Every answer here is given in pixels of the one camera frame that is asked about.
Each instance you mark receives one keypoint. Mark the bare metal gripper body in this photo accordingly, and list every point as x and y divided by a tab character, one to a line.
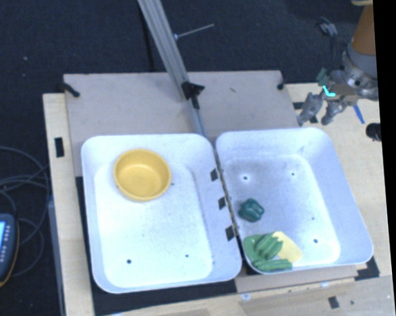
352	85

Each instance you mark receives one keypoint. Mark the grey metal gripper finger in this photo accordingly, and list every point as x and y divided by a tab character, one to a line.
332	110
310	107

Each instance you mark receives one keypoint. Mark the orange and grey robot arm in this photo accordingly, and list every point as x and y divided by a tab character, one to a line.
365	37

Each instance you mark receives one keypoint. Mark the white plastic tray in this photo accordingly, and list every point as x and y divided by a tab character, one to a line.
289	201
156	238

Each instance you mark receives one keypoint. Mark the green bell pepper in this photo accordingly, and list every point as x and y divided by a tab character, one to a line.
251	210

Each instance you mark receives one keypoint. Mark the thin black and white rod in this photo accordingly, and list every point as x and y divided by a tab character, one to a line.
226	192

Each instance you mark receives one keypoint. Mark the black block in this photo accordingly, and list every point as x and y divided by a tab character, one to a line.
190	88

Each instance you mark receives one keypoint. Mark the yellow corn cob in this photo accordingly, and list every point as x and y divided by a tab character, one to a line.
290	250

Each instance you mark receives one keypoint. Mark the green bean pods bunch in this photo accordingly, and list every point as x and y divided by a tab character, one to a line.
263	247

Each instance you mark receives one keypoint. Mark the pale brown flat board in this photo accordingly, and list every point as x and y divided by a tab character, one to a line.
130	104

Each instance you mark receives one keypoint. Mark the yellow bowl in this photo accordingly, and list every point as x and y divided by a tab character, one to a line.
141	174

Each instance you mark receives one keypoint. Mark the black cylinder on white bracket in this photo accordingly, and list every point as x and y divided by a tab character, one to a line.
374	131

